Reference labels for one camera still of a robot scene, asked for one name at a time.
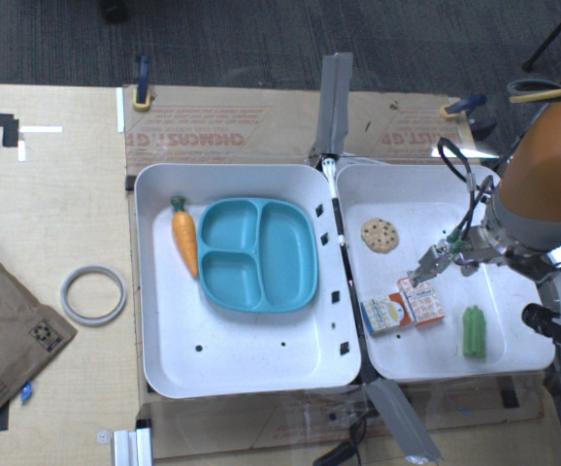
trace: table surface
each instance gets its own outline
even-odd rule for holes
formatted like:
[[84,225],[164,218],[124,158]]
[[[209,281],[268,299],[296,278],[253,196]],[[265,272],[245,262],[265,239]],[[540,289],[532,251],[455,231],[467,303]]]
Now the table surface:
[[[201,102],[204,93],[196,89]],[[0,261],[60,313],[63,281],[90,263],[116,269],[132,299],[126,141],[117,129],[116,89],[1,84],[0,113],[14,114],[20,126],[63,128],[62,133],[26,134],[23,162],[16,149],[0,144]],[[309,122],[316,119],[309,116]],[[107,279],[89,278],[72,288],[70,301],[83,314],[97,316],[116,302],[116,288]],[[133,429],[140,353],[133,302],[105,326],[77,328],[74,341],[33,379],[32,397],[23,405],[12,399],[9,429],[0,432],[0,464],[108,465],[110,445],[98,437]],[[547,392],[542,401],[539,418],[438,430],[432,438],[446,464],[468,464],[470,458],[485,465],[561,464],[558,415]],[[393,457],[387,464],[408,464],[392,451],[391,437],[365,447],[363,461],[385,456]],[[310,464],[330,449],[323,444],[158,462]]]

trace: carrot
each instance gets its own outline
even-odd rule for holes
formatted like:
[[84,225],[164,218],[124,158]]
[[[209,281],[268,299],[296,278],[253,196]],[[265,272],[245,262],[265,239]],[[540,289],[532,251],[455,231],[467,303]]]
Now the carrot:
[[173,236],[177,242],[177,247],[185,265],[190,270],[190,274],[196,278],[199,276],[199,265],[196,250],[196,230],[194,219],[183,209],[185,199],[183,197],[173,197],[171,204],[175,213],[171,221]]

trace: red and white box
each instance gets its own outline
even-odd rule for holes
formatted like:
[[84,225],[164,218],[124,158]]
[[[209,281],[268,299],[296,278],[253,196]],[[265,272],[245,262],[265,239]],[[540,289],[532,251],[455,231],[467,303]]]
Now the red and white box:
[[445,317],[443,306],[431,283],[423,282],[414,287],[410,278],[404,277],[397,282],[397,286],[412,307],[416,317],[415,326],[440,321]]

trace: blue divided plate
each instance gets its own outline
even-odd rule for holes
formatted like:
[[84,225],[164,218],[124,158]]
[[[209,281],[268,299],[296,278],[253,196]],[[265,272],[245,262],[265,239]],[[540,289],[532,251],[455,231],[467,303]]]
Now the blue divided plate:
[[307,215],[288,202],[227,198],[201,215],[199,279],[219,306],[286,313],[308,304],[317,288],[317,253]]

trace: small food box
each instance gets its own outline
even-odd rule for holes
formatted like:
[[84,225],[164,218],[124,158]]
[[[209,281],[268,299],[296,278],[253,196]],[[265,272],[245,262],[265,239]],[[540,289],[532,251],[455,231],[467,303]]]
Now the small food box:
[[[497,180],[486,168],[473,169],[478,181],[488,174]],[[339,388],[355,381],[363,357],[380,375],[399,382],[531,371],[550,364],[552,342],[520,319],[528,303],[539,301],[537,289],[510,269],[483,265],[464,277],[451,265],[430,281],[437,295],[426,310],[424,299],[399,283],[466,213],[466,187],[445,165],[348,164],[340,166],[336,187],[358,301],[397,292],[413,312],[412,323],[403,329],[367,333],[365,354],[357,335],[363,319],[354,316],[331,192],[321,172],[306,164],[160,163],[140,173],[135,199],[142,351],[146,378],[156,392],[191,398]],[[223,199],[274,199],[300,209],[314,235],[313,296],[289,312],[236,311],[212,302],[189,275],[171,236],[170,201],[177,193],[197,224]],[[244,214],[244,219],[262,212]],[[483,214],[479,204],[475,224]],[[399,244],[387,253],[369,250],[361,240],[361,225],[374,217],[397,228]],[[248,249],[240,260],[246,264],[251,256]],[[236,257],[231,264],[240,270]],[[271,262],[266,264],[259,269],[269,274]],[[254,269],[240,271],[255,277]],[[462,316],[469,306],[484,313],[482,358],[463,353]]]

